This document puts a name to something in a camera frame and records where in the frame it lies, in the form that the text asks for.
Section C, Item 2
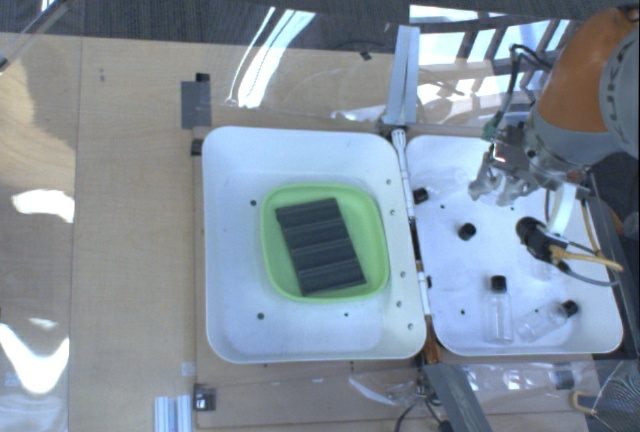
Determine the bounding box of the dark grey ribbed block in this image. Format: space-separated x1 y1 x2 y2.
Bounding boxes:
274 197 368 298

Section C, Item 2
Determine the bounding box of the green plate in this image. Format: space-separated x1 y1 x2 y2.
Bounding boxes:
259 182 392 304

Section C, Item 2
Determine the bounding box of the thin black and white rod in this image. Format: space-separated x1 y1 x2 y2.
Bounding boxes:
391 128 434 321

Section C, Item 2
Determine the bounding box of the white plastic tray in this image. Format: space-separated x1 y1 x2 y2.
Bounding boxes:
201 125 428 365
404 134 625 358

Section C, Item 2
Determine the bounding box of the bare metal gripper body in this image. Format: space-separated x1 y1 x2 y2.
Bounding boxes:
485 121 590 195

